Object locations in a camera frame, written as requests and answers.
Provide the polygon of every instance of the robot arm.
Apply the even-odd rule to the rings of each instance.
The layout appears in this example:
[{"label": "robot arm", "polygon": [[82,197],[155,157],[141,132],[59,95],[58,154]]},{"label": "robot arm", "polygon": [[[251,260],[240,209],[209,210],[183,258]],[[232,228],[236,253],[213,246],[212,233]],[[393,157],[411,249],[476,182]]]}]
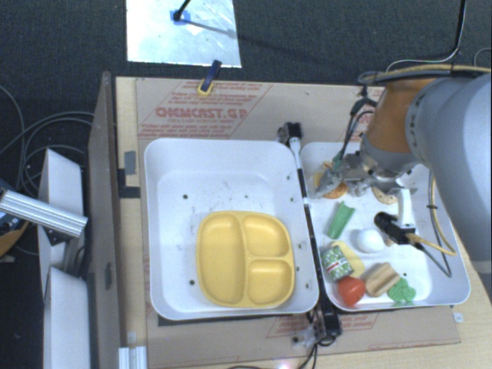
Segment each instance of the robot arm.
[{"label": "robot arm", "polygon": [[490,296],[490,74],[388,84],[360,151],[345,155],[320,191],[346,181],[355,194],[370,186],[393,194],[396,180],[417,163],[434,173]]}]

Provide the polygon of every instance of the red tomato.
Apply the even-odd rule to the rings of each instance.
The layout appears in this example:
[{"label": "red tomato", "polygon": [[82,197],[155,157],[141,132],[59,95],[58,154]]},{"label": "red tomato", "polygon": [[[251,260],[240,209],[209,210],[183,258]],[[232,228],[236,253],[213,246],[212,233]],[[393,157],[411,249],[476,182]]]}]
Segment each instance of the red tomato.
[{"label": "red tomato", "polygon": [[366,286],[361,279],[347,276],[338,282],[338,293],[347,306],[354,306],[366,292]]}]

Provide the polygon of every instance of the white tray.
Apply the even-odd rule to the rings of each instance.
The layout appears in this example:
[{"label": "white tray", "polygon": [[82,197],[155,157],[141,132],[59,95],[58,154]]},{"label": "white tray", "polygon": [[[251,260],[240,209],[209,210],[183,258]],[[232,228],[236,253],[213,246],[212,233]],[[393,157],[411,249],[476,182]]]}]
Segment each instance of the white tray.
[{"label": "white tray", "polygon": [[[347,153],[353,153],[358,148],[359,145],[357,144],[349,144]],[[371,298],[365,295],[356,306],[348,307],[338,295],[337,285],[329,280],[327,274],[324,274],[328,297],[335,305],[346,311],[375,311],[416,306],[451,305],[466,301],[470,294],[470,282],[449,222],[449,217],[444,211],[444,206],[440,203],[438,193],[436,195],[436,205],[439,209],[439,220],[448,241],[458,251],[455,257],[447,256],[452,271],[452,278],[448,278],[424,253],[409,245],[398,246],[394,244],[391,247],[385,248],[382,252],[375,254],[366,254],[358,250],[355,238],[357,231],[363,228],[376,228],[374,225],[374,216],[379,211],[397,214],[397,204],[381,204],[373,196],[371,190],[368,190],[365,195],[359,198],[352,196],[350,193],[337,200],[314,198],[312,195],[314,188],[310,177],[312,177],[324,161],[331,160],[340,149],[341,144],[338,143],[312,142],[306,145],[301,153],[307,189],[311,193],[311,215],[313,218],[314,234],[320,253],[334,241],[327,236],[327,230],[338,204],[344,201],[347,206],[356,208],[356,211],[337,241],[343,241],[352,248],[363,261],[366,270],[377,263],[389,262],[393,269],[400,276],[405,277],[408,280],[408,284],[416,289],[417,296],[410,304],[396,304],[386,294],[383,294],[379,298]],[[428,169],[422,165],[418,165],[410,175],[405,175],[400,183],[404,187],[417,189],[411,195],[412,211],[414,223],[417,225],[417,233],[429,241],[436,242],[427,208],[428,173]],[[433,248],[429,248],[428,250],[444,265],[443,258],[437,250]]]},{"label": "white tray", "polygon": [[[150,295],[171,320],[304,313],[319,290],[291,151],[272,141],[161,138],[145,150]],[[201,220],[215,211],[256,211],[288,229],[296,267],[291,297],[262,309],[218,306],[198,285]]]}]

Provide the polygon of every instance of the white egg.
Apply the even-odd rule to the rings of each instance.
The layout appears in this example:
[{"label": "white egg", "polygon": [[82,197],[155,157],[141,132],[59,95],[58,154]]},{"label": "white egg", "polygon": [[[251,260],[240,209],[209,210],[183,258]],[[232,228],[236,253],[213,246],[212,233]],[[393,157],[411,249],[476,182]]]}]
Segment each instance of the white egg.
[{"label": "white egg", "polygon": [[386,247],[378,230],[360,230],[357,233],[357,246],[365,253],[378,253]]}]

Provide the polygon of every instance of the green can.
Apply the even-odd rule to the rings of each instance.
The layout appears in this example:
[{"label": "green can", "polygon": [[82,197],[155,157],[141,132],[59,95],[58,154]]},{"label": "green can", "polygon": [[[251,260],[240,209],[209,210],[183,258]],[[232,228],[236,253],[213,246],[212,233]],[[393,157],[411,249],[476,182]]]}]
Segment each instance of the green can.
[{"label": "green can", "polygon": [[333,281],[339,281],[354,271],[338,246],[324,251],[321,254],[321,263]]}]

